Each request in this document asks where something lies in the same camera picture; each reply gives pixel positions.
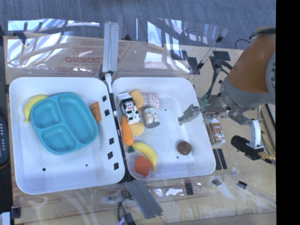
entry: pink patterned box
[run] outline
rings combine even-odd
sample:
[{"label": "pink patterned box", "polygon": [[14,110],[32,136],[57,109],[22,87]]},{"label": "pink patterned box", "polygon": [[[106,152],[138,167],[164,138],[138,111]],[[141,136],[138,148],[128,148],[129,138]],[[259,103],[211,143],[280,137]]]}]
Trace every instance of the pink patterned box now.
[{"label": "pink patterned box", "polygon": [[144,96],[144,105],[143,107],[155,107],[156,109],[160,108],[159,96],[157,94],[148,94],[142,93]]}]

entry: brown cylinder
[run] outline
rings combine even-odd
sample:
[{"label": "brown cylinder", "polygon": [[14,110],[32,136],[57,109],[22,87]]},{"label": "brown cylinder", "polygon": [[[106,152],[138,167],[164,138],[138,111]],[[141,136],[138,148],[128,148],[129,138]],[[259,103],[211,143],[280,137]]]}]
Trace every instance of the brown cylinder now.
[{"label": "brown cylinder", "polygon": [[228,82],[242,91],[268,93],[266,69],[275,47],[275,34],[255,38],[230,71]]}]

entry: plastic sheet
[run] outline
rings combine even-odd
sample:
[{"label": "plastic sheet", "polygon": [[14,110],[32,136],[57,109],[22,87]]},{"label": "plastic sheet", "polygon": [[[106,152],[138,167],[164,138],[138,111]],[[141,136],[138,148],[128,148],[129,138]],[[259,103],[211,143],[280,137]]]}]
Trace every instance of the plastic sheet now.
[{"label": "plastic sheet", "polygon": [[[7,30],[4,37],[7,84],[22,76],[100,78],[103,24],[41,19],[10,21]],[[215,52],[228,53],[228,63],[232,66],[241,54],[237,50],[218,49],[225,36],[226,28],[205,23],[156,19],[142,26],[137,19],[135,34],[120,29],[118,70],[113,73],[113,79],[184,77],[194,85],[200,98],[211,84],[211,59]],[[217,94],[217,85],[212,92]],[[256,111],[249,111],[247,116],[256,117]],[[149,222],[169,224],[276,213],[275,167],[261,160],[250,160],[230,144],[236,134],[249,137],[248,127],[237,125],[229,118],[219,121],[225,144],[213,150],[218,159],[220,154],[224,155],[225,163],[219,162],[220,167],[216,166],[211,175],[145,181],[163,210],[162,216]],[[124,182],[28,195],[18,188],[14,169],[11,153],[13,207],[21,209],[15,224],[118,224],[118,213],[124,215],[120,202],[137,224],[145,223]]]}]

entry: orange carrot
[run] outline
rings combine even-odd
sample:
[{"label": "orange carrot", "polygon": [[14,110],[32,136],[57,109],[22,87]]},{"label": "orange carrot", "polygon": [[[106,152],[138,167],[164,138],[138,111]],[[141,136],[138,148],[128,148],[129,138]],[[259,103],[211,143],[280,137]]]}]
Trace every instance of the orange carrot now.
[{"label": "orange carrot", "polygon": [[135,139],[133,138],[132,131],[125,116],[122,116],[121,132],[124,144],[129,146],[128,152],[134,152],[135,150],[133,149],[132,144],[135,142]]},{"label": "orange carrot", "polygon": [[152,166],[152,163],[144,156],[138,157],[135,161],[135,171],[144,176],[149,175]]}]

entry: white tray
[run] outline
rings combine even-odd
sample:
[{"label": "white tray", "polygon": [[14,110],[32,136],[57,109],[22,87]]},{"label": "white tray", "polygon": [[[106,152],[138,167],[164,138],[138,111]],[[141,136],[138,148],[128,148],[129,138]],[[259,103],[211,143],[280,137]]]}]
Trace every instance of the white tray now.
[{"label": "white tray", "polygon": [[[147,177],[138,174],[135,171],[135,161],[142,153],[128,153],[128,147],[124,146],[132,176],[137,180],[160,180],[202,176],[214,172],[216,161],[202,115],[181,126],[178,123],[178,117],[191,104],[198,105],[193,85],[186,79],[175,77],[124,77],[116,79],[112,84],[115,98],[120,93],[136,89],[141,93],[158,94],[161,107],[157,109],[160,125],[155,128],[145,127],[144,132],[135,137],[135,142],[144,142],[157,153],[157,171],[151,169]],[[119,103],[117,99],[115,101],[121,119]],[[192,146],[188,155],[182,155],[176,149],[176,145],[182,140]]]},{"label": "white tray", "polygon": [[[98,101],[102,120],[98,123],[99,134],[94,142],[80,150],[57,155],[42,145],[31,122],[24,122],[23,108],[35,95],[61,92],[76,93],[88,106]],[[10,84],[9,97],[16,183],[23,192],[43,194],[109,185],[124,177],[125,167],[110,99],[101,80],[22,77]],[[105,115],[107,109],[110,111],[108,116]]]}]

